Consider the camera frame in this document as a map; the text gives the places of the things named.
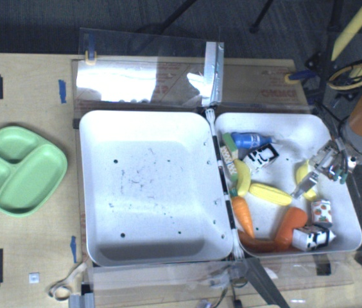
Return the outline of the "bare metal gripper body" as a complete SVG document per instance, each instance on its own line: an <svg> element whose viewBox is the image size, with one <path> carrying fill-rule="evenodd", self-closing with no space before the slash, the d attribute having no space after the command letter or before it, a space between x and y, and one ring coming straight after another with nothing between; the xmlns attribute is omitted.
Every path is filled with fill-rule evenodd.
<svg viewBox="0 0 362 308"><path fill-rule="evenodd" d="M325 168L327 178L333 182L346 182L356 167L357 161L357 158L349 155L347 150L338 152Z"/></svg>

